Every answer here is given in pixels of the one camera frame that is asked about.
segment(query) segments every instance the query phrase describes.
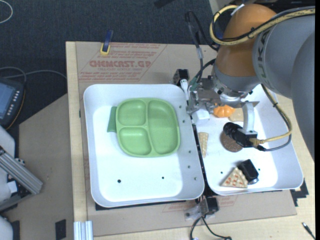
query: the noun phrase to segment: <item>dark floor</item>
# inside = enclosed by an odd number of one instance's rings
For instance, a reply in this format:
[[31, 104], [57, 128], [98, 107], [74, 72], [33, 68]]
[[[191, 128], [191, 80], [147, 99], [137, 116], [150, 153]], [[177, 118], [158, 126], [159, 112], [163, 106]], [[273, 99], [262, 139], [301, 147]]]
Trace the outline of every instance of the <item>dark floor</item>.
[[[114, 42], [191, 44], [184, 14], [195, 12], [203, 26], [212, 18], [209, 0], [3, 0], [13, 8], [0, 23], [0, 68], [26, 73], [51, 70], [66, 74], [66, 41], [102, 42], [113, 29]], [[274, 7], [315, 4], [315, 0], [279, 0]], [[9, 15], [0, 3], [0, 21]], [[1, 70], [0, 76], [18, 74]], [[27, 76], [19, 125], [67, 92], [66, 80], [54, 73]]]

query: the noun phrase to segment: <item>screen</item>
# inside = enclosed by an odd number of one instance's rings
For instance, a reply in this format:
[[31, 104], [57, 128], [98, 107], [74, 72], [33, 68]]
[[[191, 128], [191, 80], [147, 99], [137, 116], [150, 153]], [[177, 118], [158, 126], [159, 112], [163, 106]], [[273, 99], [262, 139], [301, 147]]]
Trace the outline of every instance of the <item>screen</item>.
[[15, 88], [0, 82], [0, 119], [5, 117], [10, 101], [15, 94]]

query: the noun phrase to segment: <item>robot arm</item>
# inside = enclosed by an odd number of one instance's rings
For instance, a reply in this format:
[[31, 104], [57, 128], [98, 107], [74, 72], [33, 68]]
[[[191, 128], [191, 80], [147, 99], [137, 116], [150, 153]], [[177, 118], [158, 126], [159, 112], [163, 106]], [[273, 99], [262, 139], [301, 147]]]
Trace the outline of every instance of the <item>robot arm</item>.
[[[229, 9], [235, 10], [223, 38], [218, 38], [215, 21]], [[224, 105], [243, 107], [242, 99], [263, 84], [292, 99], [300, 131], [314, 159], [315, 8], [276, 14], [259, 4], [230, 5], [214, 15], [210, 35], [220, 47], [211, 75], [192, 86], [188, 113], [199, 109], [212, 113], [213, 108]], [[229, 136], [236, 138], [235, 133]]]

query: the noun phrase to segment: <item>orange pumpkin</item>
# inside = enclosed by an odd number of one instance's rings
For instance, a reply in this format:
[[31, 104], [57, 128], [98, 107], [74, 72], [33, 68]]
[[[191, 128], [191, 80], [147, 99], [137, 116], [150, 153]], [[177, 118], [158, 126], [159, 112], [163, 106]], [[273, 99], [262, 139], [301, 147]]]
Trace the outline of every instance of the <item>orange pumpkin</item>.
[[218, 118], [228, 118], [236, 111], [235, 108], [224, 105], [224, 106], [217, 106], [213, 109], [213, 114]]

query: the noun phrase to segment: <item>green plate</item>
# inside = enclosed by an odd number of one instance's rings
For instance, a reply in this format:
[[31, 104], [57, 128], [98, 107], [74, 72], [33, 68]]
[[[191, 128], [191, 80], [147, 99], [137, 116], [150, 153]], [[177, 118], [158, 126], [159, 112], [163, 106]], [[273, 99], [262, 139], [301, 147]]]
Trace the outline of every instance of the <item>green plate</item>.
[[[178, 119], [173, 106], [158, 98], [132, 98], [111, 109], [122, 150], [135, 157], [162, 157], [180, 145]], [[114, 130], [109, 122], [108, 131]]]

